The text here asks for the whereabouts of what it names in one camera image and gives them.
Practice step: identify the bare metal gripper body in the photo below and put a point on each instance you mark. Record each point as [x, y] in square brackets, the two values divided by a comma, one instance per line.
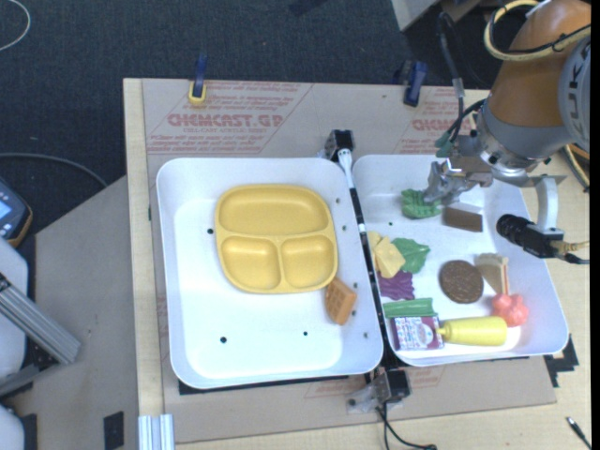
[473, 162]

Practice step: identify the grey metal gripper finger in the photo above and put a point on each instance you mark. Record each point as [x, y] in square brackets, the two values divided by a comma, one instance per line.
[455, 189]
[436, 183]

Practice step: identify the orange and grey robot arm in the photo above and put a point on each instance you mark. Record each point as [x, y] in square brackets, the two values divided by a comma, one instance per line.
[529, 78]

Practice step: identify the brown toy bread slice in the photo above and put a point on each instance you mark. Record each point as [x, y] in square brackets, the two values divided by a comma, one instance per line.
[463, 218]

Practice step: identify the thin black and white rod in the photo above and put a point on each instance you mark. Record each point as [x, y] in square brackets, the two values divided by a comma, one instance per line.
[361, 225]

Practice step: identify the yellow toy cheese slice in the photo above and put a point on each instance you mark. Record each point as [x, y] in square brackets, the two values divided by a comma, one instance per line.
[388, 257]

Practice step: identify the beige toy sandwich wedge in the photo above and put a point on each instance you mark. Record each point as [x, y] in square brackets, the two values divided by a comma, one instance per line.
[493, 270]

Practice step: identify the brown toy burger patty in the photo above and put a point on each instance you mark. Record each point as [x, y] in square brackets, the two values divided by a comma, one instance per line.
[461, 281]

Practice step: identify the purple toy cabbage leaf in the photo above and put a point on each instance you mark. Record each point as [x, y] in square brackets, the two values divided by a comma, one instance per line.
[397, 286]

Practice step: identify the green toy bean pod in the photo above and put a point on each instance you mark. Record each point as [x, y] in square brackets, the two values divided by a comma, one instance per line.
[409, 307]

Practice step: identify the white plastic tray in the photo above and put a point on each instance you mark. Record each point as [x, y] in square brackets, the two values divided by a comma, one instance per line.
[529, 298]
[262, 326]

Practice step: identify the orange pink toy food lump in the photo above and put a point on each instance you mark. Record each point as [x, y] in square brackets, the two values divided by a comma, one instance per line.
[511, 310]

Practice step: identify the yellow mustard bottle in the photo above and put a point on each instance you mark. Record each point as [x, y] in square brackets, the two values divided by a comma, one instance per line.
[475, 331]

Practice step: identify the small printed carton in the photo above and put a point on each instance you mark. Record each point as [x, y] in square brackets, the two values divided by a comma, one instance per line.
[416, 333]

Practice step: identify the orange toy waffle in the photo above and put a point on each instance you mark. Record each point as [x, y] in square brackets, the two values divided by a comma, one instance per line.
[340, 300]

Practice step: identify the brown cardboard board red print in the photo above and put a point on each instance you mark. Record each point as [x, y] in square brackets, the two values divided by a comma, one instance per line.
[290, 115]

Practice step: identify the yellow divided plate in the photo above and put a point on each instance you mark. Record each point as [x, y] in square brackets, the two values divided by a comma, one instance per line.
[274, 235]

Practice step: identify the black cylinder on white bracket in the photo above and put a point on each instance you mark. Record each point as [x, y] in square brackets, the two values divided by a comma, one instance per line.
[522, 232]

